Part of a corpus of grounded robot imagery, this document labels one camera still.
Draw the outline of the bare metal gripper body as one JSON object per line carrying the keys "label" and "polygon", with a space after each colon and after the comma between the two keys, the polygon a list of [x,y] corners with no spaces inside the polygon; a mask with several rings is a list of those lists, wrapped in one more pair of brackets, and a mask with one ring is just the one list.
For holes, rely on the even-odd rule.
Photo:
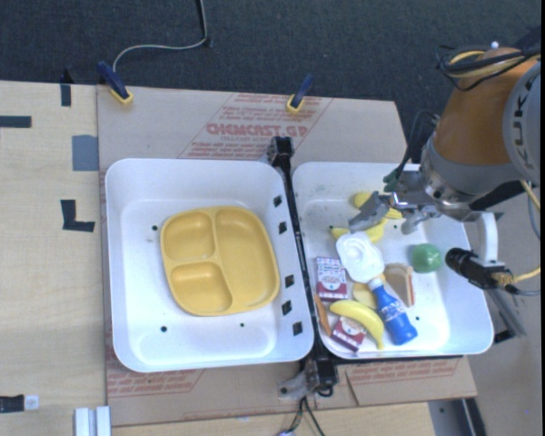
{"label": "bare metal gripper body", "polygon": [[483,196],[483,172],[478,168],[419,168],[403,171],[391,195],[396,210],[434,206],[437,216],[464,221],[471,203]]}

